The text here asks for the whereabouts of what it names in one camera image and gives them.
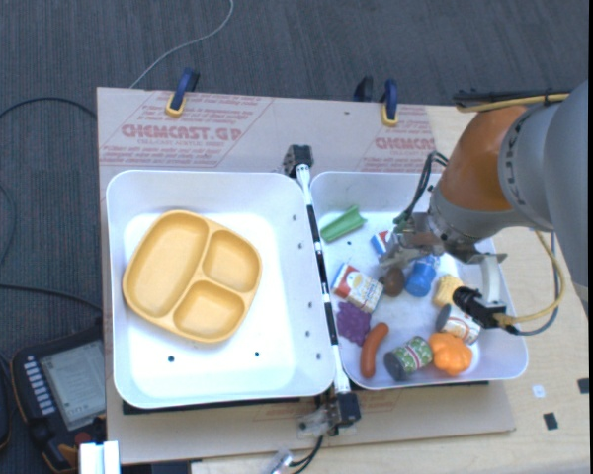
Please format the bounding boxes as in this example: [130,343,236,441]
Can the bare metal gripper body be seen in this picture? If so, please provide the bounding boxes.
[393,212,480,266]

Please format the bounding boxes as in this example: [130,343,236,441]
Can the small red blue white carton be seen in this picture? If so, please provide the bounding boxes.
[370,230,392,257]

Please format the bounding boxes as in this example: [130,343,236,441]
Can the brown round toy food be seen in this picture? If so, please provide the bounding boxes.
[382,266,407,298]

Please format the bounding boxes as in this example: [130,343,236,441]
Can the blue bottle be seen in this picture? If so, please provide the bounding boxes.
[404,254,441,299]

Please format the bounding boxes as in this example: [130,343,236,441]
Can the red and white juice carton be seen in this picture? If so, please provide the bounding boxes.
[331,263,385,315]

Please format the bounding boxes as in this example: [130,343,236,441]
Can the green celery stick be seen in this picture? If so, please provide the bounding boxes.
[318,204,369,245]

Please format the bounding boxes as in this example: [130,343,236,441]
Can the yellow corn cob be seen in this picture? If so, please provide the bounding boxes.
[432,274,466,309]

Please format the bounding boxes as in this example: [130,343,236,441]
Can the purple grapes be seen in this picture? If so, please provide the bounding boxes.
[335,301,373,348]

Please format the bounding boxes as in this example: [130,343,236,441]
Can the thin black and white rod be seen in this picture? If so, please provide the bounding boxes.
[295,163,352,395]

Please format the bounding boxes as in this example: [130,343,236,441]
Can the orange sausage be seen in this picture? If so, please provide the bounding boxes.
[359,321,390,380]

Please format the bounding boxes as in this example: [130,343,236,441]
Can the white can with grey lid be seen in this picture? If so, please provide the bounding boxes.
[434,303,482,347]

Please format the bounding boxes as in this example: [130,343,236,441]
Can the green and white can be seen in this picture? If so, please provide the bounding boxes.
[382,335,435,383]

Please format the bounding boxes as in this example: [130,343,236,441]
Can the orange toy pumpkin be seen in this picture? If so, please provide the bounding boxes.
[427,332,474,378]

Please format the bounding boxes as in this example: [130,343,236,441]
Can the white plastic tray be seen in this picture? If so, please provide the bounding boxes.
[105,168,339,410]
[308,170,530,391]

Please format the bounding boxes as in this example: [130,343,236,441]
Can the brown cardboard board red print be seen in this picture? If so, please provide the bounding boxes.
[96,86,518,466]

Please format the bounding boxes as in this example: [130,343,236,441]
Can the yellow divided plate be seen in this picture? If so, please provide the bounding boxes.
[121,208,264,346]

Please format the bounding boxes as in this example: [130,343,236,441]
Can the black cylinder on white bracket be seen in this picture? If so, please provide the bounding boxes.
[451,252,509,331]

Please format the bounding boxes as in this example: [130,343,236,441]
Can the black block with thin wires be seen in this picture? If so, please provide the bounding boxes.
[325,391,364,427]
[282,143,315,178]

